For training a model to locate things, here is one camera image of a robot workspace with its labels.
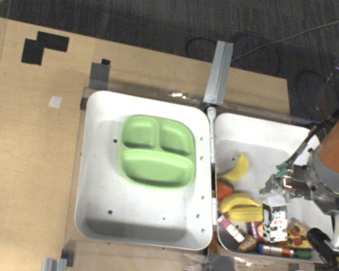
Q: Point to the white cow print carton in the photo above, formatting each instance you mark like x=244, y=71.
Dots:
x=275, y=225

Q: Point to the blue red white tube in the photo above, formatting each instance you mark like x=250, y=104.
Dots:
x=275, y=250

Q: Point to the pale wood board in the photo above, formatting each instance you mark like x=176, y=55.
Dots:
x=28, y=141

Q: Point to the white plastic tray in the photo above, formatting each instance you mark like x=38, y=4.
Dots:
x=261, y=140
x=144, y=210

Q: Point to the yellow corn cob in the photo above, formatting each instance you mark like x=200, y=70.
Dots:
x=246, y=214

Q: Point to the yellow banana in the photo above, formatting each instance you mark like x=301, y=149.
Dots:
x=239, y=168
x=237, y=200

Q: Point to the pizza slice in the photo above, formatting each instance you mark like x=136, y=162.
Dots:
x=298, y=236

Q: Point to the green toy vegetable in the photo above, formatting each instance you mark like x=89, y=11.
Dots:
x=303, y=253

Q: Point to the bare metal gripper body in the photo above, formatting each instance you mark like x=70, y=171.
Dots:
x=304, y=181

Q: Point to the black cylinder on white bracket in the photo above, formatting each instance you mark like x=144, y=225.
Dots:
x=320, y=240

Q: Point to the pink and white packet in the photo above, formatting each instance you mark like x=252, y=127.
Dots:
x=231, y=228

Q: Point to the purple packet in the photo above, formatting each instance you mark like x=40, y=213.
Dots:
x=253, y=228

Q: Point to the green divided plate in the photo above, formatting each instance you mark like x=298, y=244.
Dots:
x=156, y=164

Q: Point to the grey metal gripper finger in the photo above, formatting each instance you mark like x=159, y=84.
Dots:
x=284, y=194
x=269, y=184

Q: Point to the brown toy potato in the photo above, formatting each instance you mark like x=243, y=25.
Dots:
x=248, y=243

